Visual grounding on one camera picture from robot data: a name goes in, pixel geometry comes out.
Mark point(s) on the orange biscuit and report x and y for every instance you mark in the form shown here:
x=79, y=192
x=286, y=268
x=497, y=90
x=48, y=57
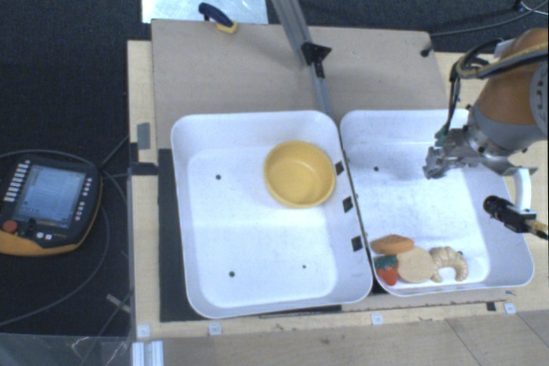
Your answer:
x=391, y=244

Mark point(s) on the brown cardboard board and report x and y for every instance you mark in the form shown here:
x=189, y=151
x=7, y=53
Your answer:
x=240, y=73

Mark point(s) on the beige croissant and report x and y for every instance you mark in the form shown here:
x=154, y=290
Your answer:
x=450, y=258

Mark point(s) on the red strawberry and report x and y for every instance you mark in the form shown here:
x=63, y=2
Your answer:
x=388, y=271

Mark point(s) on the beige round bread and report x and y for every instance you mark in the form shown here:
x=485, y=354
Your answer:
x=415, y=265

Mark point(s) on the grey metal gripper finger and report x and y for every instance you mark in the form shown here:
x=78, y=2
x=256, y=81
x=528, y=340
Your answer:
x=430, y=165
x=445, y=167

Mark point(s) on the white plastic tray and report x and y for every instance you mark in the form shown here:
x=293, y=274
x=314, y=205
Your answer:
x=257, y=244
x=424, y=210

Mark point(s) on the thin black rod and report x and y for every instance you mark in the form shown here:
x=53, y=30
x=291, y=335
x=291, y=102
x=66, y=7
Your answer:
x=355, y=195

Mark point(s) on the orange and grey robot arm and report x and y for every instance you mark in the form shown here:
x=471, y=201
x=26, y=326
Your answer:
x=510, y=98

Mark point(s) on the black cylinder on white bracket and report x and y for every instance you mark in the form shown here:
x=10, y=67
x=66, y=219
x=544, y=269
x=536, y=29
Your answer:
x=508, y=212

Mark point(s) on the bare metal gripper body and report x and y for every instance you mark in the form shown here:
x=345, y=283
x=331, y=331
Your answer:
x=465, y=145

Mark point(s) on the yellow bowl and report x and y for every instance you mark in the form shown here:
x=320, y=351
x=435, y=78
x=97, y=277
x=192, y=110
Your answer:
x=299, y=175

